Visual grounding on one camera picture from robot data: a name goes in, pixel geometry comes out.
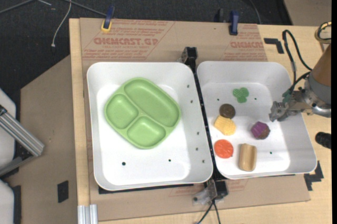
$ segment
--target wooden edge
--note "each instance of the wooden edge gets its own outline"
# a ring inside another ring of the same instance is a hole
[[[69,32],[73,86],[77,203],[78,205],[89,206],[89,172],[83,98],[81,29],[79,19],[69,19]]]

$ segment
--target green divided plate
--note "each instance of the green divided plate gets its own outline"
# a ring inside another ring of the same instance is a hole
[[[109,98],[104,115],[112,128],[141,149],[154,148],[179,123],[177,102],[153,82],[128,80]]]

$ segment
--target wooden table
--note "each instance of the wooden table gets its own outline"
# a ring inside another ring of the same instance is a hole
[[[191,23],[202,28],[202,23]],[[222,28],[224,24],[214,23],[214,28]],[[289,29],[295,36],[302,57],[309,66],[314,67],[322,49],[314,38],[316,27],[305,26],[275,26],[258,25],[261,38],[278,38],[282,40],[282,31]],[[76,176],[77,176],[77,203],[88,206],[90,204],[90,189],[88,179],[87,144],[85,136],[85,114],[83,100],[83,72],[81,57],[81,34],[79,19],[70,19],[70,49],[72,66],[73,86],[73,109],[74,109],[74,134],[76,154]],[[297,62],[298,74],[306,72],[296,56],[296,50],[290,42],[290,50]],[[278,54],[275,45],[264,45],[268,61],[278,62],[288,70],[292,77],[291,66],[287,54]],[[317,115],[303,115],[308,129],[317,159],[320,162],[324,179],[322,182],[313,184],[310,192],[311,200],[308,202],[297,202],[292,204],[276,204],[261,207],[246,207],[237,209],[220,210],[222,223],[332,223],[332,176],[331,176],[331,150],[315,142],[315,135],[320,132],[331,133],[331,119]],[[137,219],[124,219],[105,221],[104,223],[196,223],[203,212],[181,213],[177,215],[165,215],[156,217],[145,217]],[[203,223],[217,223],[215,211],[211,211]]]

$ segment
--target red tomato slice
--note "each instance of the red tomato slice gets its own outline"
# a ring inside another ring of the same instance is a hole
[[[214,151],[218,157],[227,159],[233,155],[234,148],[228,140],[218,140],[214,145]]]

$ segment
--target yellow food piece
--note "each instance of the yellow food piece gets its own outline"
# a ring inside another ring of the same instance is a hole
[[[225,118],[219,115],[215,122],[214,126],[216,129],[221,131],[224,135],[233,135],[236,130],[236,125],[232,119]]]

